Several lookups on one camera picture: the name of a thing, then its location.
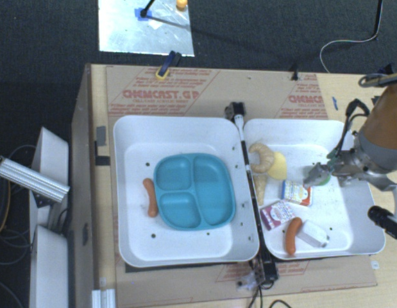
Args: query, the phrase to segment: dark floor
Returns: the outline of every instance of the dark floor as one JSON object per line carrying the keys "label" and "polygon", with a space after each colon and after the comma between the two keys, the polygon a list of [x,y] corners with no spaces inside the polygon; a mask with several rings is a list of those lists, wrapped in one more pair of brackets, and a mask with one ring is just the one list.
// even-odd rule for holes
{"label": "dark floor", "polygon": [[[378,0],[189,0],[196,56],[182,67],[324,72],[319,50],[331,40],[369,38]],[[35,144],[45,126],[69,139],[85,63],[159,65],[151,55],[102,53],[97,0],[0,0],[0,154]],[[384,0],[378,40],[324,52],[333,73],[397,71],[397,0]],[[22,151],[26,158],[31,151]],[[12,198],[8,228],[28,227],[26,193]],[[18,252],[0,245],[0,258]],[[29,258],[0,266],[0,281],[28,306]],[[0,288],[0,307],[16,303]]]}

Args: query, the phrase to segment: metal sheet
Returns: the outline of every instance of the metal sheet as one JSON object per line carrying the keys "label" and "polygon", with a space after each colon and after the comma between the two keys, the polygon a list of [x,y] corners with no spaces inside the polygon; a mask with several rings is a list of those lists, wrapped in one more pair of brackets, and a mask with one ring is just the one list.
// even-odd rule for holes
{"label": "metal sheet", "polygon": [[151,17],[139,19],[136,10],[149,0],[99,0],[99,49],[119,53],[167,55],[171,50],[194,56],[188,6],[176,0],[156,0]]}

